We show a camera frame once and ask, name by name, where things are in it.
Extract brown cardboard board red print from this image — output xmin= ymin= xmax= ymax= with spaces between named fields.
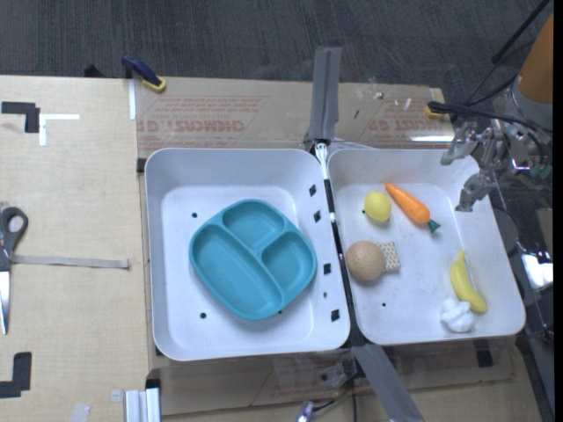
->
xmin=134 ymin=76 xmax=530 ymax=418

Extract white garlic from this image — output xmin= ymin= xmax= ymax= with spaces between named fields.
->
xmin=440 ymin=296 xmax=477 ymax=335

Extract orange carrot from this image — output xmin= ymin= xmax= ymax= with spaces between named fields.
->
xmin=384 ymin=181 xmax=442 ymax=234

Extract blue divided plate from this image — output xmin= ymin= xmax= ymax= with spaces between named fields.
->
xmin=188 ymin=198 xmax=318 ymax=323

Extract yellow banana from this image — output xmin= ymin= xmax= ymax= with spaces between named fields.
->
xmin=449 ymin=250 xmax=489 ymax=315

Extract beige waffle biscuit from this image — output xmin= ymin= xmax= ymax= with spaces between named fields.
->
xmin=377 ymin=241 xmax=402 ymax=274

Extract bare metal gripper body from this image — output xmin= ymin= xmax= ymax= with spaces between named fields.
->
xmin=476 ymin=119 xmax=552 ymax=180

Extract brown round bread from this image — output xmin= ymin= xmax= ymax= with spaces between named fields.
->
xmin=345 ymin=240 xmax=387 ymax=283

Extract grey handled scissors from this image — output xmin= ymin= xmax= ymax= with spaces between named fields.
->
xmin=0 ymin=206 xmax=30 ymax=337

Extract white plastic tray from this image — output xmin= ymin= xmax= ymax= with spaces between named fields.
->
xmin=143 ymin=147 xmax=352 ymax=362
xmin=326 ymin=147 xmax=528 ymax=347

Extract yellow lemon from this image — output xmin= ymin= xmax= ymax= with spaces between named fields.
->
xmin=362 ymin=190 xmax=393 ymax=224

